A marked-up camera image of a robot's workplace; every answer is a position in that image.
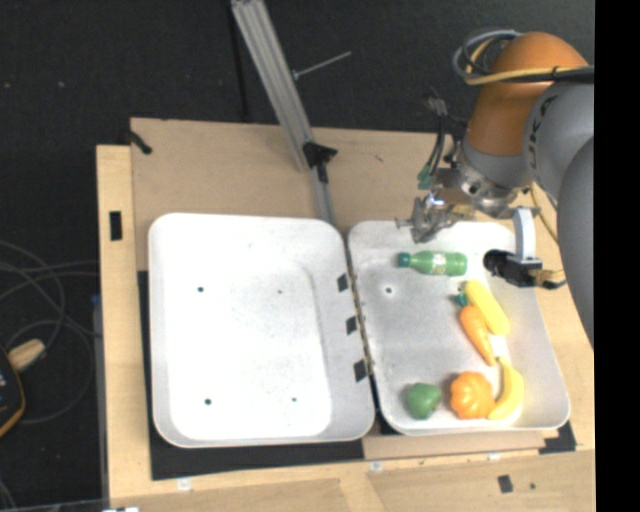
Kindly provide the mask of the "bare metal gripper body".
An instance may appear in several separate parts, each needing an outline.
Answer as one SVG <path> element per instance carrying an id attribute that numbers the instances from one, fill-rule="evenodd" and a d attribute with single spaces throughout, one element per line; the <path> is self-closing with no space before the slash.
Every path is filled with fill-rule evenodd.
<path id="1" fill-rule="evenodd" d="M 436 209 L 460 220 L 471 220 L 477 213 L 492 219 L 510 219 L 515 211 L 512 203 L 519 192 L 496 185 L 466 167 L 437 170 L 430 190 Z"/>

